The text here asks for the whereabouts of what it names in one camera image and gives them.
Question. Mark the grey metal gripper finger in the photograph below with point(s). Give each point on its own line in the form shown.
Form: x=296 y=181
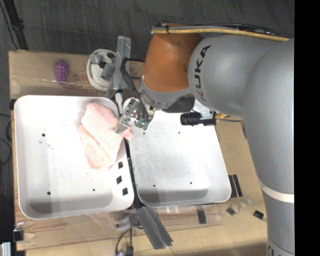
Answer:
x=120 y=127

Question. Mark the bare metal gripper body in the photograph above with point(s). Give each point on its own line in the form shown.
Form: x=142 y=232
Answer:
x=132 y=111

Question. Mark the pink cloth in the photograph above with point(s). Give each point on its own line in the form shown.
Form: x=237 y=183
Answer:
x=100 y=135

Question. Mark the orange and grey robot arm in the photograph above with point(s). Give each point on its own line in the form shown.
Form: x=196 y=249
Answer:
x=240 y=82

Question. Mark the white plastic tray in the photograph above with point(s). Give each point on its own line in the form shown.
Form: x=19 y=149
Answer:
x=62 y=175
x=175 y=162

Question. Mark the purple grapes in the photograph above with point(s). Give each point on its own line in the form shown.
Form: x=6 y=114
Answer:
x=61 y=71

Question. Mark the brown cardboard board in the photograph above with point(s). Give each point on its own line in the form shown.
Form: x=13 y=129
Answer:
x=32 y=67

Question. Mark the black cylinder on white bracket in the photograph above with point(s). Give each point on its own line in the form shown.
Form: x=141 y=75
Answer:
x=190 y=118

